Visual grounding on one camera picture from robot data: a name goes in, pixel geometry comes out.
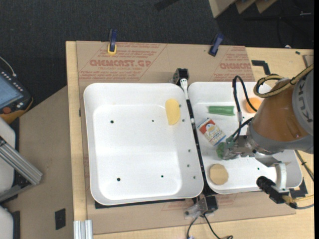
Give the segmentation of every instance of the black floor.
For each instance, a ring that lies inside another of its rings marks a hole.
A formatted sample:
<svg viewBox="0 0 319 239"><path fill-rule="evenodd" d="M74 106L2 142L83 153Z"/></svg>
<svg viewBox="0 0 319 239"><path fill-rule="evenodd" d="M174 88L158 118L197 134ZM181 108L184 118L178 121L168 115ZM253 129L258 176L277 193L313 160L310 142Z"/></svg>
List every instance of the black floor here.
<svg viewBox="0 0 319 239"><path fill-rule="evenodd" d="M314 48L314 18L246 21L248 17L314 12L314 0L279 0L264 13L255 5L239 15L232 5L214 19L208 0L180 0L158 10L163 0L0 0L0 56L39 104L66 85L65 41L210 44L218 32L225 45Z"/></svg>

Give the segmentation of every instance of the tan round object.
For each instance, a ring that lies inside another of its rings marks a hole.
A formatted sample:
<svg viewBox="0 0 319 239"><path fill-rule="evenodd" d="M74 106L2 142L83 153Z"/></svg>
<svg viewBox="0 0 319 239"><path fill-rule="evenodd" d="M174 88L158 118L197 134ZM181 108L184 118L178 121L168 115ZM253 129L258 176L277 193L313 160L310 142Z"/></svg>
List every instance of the tan round object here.
<svg viewBox="0 0 319 239"><path fill-rule="evenodd" d="M228 181L228 172L221 164L214 164L209 169L209 178L216 185L223 185Z"/></svg>

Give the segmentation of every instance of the blue clamp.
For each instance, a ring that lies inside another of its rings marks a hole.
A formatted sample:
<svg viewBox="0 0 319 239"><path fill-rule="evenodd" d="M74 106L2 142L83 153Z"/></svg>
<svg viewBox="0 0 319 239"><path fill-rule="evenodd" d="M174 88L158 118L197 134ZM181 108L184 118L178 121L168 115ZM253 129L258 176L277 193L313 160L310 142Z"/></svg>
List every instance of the blue clamp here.
<svg viewBox="0 0 319 239"><path fill-rule="evenodd" d="M117 35L116 29L111 29L109 33L109 40L110 43L108 45L108 53L111 55L114 55L116 53L116 35Z"/></svg>
<svg viewBox="0 0 319 239"><path fill-rule="evenodd" d="M208 54L210 54L210 55L215 57L216 54L217 54L217 51L218 51L218 47L221 44L221 42L223 41L223 39L224 39L224 35L223 34L217 34L215 36L213 45L209 49Z"/></svg>

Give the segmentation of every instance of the orange ball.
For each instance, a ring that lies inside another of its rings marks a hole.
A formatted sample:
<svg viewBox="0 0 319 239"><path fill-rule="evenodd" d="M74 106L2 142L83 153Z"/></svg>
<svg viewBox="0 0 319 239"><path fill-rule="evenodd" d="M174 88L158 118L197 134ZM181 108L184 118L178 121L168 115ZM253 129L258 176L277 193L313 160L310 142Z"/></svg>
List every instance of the orange ball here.
<svg viewBox="0 0 319 239"><path fill-rule="evenodd" d="M260 99L258 99L258 98L250 98L249 101L253 105L253 107L255 107L258 110L259 106L261 105ZM246 101L246 110L250 114L255 113L255 111L250 107L250 105L249 105L249 103L247 101Z"/></svg>

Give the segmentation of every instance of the wooden table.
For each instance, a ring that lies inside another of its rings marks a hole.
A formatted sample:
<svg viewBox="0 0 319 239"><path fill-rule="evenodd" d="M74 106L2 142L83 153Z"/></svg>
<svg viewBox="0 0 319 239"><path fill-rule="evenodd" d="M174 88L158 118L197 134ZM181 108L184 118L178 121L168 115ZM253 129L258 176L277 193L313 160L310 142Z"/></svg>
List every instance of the wooden table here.
<svg viewBox="0 0 319 239"><path fill-rule="evenodd" d="M313 50L247 48L250 60L265 60L272 73L286 77L293 77L305 67L303 55L313 55ZM86 194L84 184L83 152L81 121L79 117L80 101L78 87L77 51L76 42L66 42L67 79L69 98L71 163L73 182L74 220L87 219ZM253 66L256 79L264 76L260 67ZM313 169L313 155L303 153L310 168ZM309 193L313 193L314 185L305 169L302 168ZM314 238L314 208L297 210L297 214L262 219L240 220L212 224L215 232L220 236L233 235L235 239L247 238ZM185 238L186 226L133 231L115 234L96 235L95 239L124 239L124 238ZM191 230L195 238L214 238L207 225L194 225Z"/></svg>

